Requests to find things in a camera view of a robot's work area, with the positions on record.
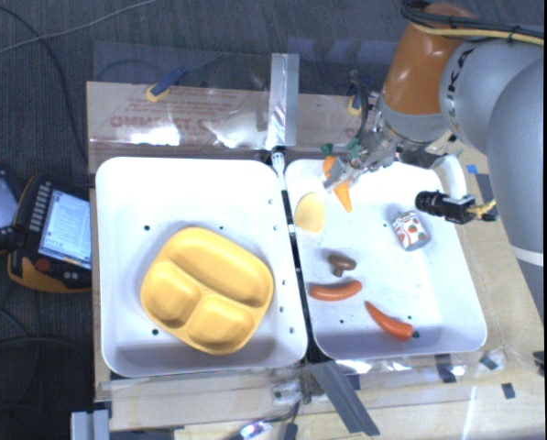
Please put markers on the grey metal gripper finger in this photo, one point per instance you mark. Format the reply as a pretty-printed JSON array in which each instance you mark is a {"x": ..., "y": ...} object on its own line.
[
  {"x": 336, "y": 174},
  {"x": 360, "y": 173}
]

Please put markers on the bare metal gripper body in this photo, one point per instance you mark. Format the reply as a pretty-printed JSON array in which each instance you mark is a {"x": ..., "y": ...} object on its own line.
[{"x": 377, "y": 151}]

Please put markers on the orange carrot with green top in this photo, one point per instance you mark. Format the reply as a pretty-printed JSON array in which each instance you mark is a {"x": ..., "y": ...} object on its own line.
[{"x": 344, "y": 196}]

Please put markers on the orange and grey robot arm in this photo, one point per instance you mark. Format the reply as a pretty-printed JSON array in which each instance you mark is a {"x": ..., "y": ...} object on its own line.
[{"x": 493, "y": 108}]

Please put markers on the pale yellow wedge slice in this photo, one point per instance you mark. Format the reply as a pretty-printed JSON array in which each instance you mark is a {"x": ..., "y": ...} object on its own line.
[{"x": 310, "y": 213}]

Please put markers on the white carton with strawberry print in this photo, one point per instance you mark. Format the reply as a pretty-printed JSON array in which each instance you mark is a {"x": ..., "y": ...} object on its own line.
[{"x": 410, "y": 232}]

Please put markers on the brown mushroom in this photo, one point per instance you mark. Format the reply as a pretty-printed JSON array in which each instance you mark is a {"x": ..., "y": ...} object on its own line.
[{"x": 341, "y": 263}]

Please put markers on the white plastic tray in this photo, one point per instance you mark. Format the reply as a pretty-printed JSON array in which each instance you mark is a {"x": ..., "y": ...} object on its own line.
[
  {"x": 131, "y": 291},
  {"x": 392, "y": 282}
]

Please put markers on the orange sausage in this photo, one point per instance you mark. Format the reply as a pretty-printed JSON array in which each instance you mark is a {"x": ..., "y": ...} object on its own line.
[{"x": 335, "y": 291}]

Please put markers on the orange chili pepper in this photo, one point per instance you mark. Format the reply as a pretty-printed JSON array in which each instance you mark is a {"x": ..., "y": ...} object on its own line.
[{"x": 390, "y": 323}]

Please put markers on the yellow divided plate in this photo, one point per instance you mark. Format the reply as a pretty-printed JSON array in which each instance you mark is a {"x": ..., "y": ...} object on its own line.
[{"x": 209, "y": 287}]

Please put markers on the brown cardboard board red print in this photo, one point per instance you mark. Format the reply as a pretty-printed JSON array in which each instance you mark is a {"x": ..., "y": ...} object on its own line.
[{"x": 495, "y": 291}]

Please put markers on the black cylinder on white bracket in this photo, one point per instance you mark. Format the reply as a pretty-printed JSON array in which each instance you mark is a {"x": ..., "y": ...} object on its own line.
[{"x": 442, "y": 204}]

